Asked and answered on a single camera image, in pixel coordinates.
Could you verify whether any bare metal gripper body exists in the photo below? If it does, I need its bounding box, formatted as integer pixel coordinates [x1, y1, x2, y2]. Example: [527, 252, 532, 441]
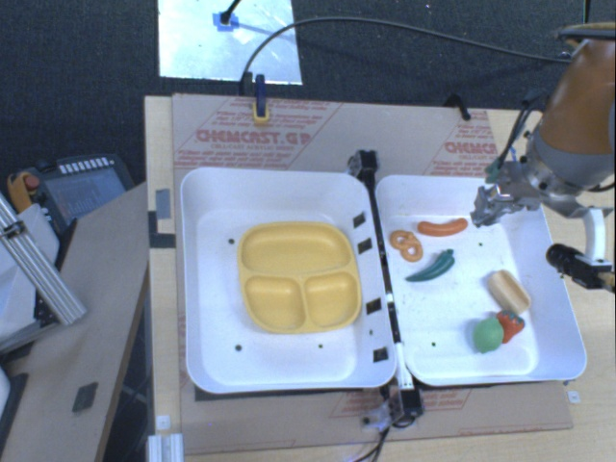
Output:
[495, 160, 586, 213]

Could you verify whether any orange sausage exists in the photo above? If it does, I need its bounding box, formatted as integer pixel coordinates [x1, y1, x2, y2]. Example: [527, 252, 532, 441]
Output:
[416, 217, 470, 238]

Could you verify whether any green chili pepper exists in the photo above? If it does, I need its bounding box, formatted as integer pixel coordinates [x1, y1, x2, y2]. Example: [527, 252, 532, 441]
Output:
[404, 248, 456, 284]

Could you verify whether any orange pretzel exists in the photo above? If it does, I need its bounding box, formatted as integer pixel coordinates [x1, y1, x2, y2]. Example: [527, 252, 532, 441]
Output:
[389, 229, 425, 264]

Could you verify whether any beige bread bun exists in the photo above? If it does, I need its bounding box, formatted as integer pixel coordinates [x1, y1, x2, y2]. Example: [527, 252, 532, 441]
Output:
[486, 269, 532, 316]

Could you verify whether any white plastic tray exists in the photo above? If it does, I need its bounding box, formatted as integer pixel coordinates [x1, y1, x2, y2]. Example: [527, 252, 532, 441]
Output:
[179, 166, 398, 396]
[374, 174, 589, 388]

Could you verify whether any thin black and white rod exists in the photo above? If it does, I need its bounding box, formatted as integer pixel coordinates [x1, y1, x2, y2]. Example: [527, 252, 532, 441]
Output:
[361, 173, 414, 390]

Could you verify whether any red strawberry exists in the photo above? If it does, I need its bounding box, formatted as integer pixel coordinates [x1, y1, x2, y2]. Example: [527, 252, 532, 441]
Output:
[496, 309, 526, 346]

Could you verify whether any green lime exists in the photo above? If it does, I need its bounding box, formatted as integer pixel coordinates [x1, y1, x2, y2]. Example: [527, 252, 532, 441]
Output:
[471, 317, 505, 355]

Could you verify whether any brown cardboard board red print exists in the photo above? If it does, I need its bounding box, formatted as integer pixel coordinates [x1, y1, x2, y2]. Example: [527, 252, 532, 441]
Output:
[170, 92, 575, 456]

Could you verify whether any yellow divided plate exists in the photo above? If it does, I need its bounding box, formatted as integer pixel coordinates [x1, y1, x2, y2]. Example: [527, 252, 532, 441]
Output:
[236, 220, 364, 334]

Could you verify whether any black cylinder on white bracket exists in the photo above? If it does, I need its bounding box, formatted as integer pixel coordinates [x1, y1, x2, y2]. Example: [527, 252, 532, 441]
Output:
[545, 207, 616, 292]

